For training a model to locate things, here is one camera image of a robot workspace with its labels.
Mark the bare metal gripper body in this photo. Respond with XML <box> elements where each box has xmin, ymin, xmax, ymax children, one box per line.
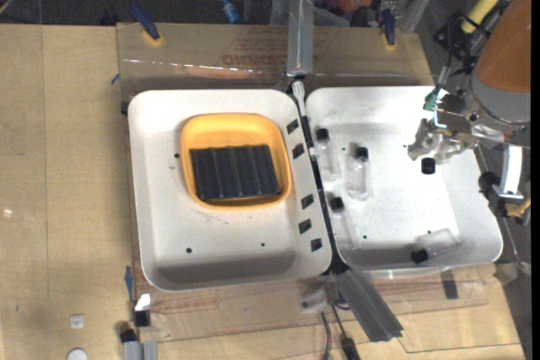
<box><xmin>433</xmin><ymin>93</ymin><xmax>508</xmax><ymax>149</ymax></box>

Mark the white plastic tray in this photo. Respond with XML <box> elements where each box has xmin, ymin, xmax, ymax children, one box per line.
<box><xmin>304</xmin><ymin>85</ymin><xmax>505</xmax><ymax>271</ymax></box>
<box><xmin>127</xmin><ymin>88</ymin><xmax>334</xmax><ymax>293</ymax></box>

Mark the yellow plastic dish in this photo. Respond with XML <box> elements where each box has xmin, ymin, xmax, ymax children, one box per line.
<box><xmin>180</xmin><ymin>112</ymin><xmax>294</xmax><ymax>209</ymax></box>

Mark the black ribbed rectangular insert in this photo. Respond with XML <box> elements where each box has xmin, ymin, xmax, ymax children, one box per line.
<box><xmin>188</xmin><ymin>143</ymin><xmax>284</xmax><ymax>201</ymax></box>

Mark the blue bottle with white cap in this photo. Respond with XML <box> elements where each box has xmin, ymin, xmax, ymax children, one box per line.
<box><xmin>219</xmin><ymin>0</ymin><xmax>244</xmax><ymax>25</ymax></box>

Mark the brown cardboard board red print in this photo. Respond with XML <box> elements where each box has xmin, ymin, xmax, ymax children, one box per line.
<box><xmin>115</xmin><ymin>21</ymin><xmax>510</xmax><ymax>343</ymax></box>

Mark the small black and white block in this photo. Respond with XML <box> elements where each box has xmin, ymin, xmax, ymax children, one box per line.
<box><xmin>132</xmin><ymin>293</ymin><xmax>153</xmax><ymax>329</ymax></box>

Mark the black cylinder on white bracket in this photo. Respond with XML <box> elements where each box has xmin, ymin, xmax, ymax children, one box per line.
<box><xmin>478</xmin><ymin>144</ymin><xmax>528</xmax><ymax>220</ymax></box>

